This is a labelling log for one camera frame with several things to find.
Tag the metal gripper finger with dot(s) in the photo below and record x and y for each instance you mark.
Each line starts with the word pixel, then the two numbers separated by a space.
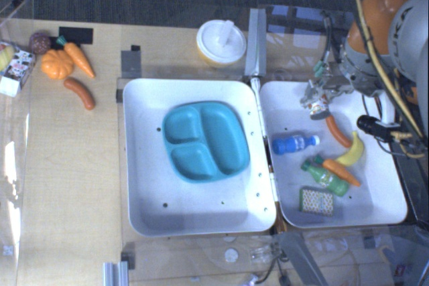
pixel 329 96
pixel 309 92

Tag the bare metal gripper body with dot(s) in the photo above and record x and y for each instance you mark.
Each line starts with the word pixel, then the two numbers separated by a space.
pixel 336 82

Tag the small white and orange can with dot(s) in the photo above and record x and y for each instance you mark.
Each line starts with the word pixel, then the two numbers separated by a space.
pixel 318 108

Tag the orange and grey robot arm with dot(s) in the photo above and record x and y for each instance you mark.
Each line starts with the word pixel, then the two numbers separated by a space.
pixel 407 30

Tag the orange sausage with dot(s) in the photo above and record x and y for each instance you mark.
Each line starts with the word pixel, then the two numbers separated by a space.
pixel 80 93
pixel 336 132

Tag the blue plastic bottle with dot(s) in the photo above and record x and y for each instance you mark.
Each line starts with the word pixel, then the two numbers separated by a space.
pixel 290 145

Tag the yellow banana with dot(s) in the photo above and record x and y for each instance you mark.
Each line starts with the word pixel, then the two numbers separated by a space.
pixel 356 150

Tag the orange carrot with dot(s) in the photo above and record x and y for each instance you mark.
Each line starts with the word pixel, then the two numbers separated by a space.
pixel 338 170
pixel 78 57

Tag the green plastic bottle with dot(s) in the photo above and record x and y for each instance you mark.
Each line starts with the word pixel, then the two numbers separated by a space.
pixel 326 180

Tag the yellow cup with white lid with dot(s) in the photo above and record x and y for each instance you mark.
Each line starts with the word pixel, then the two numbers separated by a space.
pixel 221 41

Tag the blue divided plate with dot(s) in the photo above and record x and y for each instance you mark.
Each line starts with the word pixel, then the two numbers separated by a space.
pixel 218 137

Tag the white plastic tray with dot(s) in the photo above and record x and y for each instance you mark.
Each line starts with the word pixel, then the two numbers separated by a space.
pixel 378 191
pixel 147 150

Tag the orange pumpkin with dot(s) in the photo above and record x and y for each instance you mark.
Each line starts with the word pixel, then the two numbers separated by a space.
pixel 57 64

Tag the brown speckled ball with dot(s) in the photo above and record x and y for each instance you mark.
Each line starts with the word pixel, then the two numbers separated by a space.
pixel 39 43

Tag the white cow print carton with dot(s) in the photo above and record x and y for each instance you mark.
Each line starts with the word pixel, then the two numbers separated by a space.
pixel 16 72

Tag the yellow corn cob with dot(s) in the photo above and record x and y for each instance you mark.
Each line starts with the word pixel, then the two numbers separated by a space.
pixel 5 57

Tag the black cylinder on white bracket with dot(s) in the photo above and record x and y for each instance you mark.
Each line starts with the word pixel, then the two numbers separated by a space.
pixel 377 126

